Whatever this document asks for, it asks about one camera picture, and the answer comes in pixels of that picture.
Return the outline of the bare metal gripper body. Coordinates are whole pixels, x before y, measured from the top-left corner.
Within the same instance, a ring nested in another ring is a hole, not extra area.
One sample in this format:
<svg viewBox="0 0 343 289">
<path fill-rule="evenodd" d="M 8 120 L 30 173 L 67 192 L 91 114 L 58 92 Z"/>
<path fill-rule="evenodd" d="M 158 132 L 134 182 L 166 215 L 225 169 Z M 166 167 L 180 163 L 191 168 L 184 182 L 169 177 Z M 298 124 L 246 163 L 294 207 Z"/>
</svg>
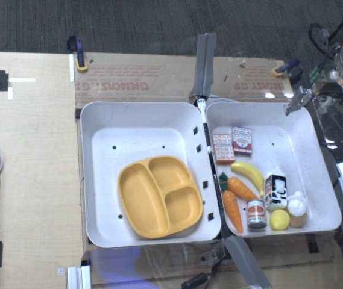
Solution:
<svg viewBox="0 0 343 289">
<path fill-rule="evenodd" d="M 343 69 L 334 67 L 328 71 L 317 72 L 311 77 L 311 82 L 310 90 L 314 95 L 343 95 Z"/>
</svg>

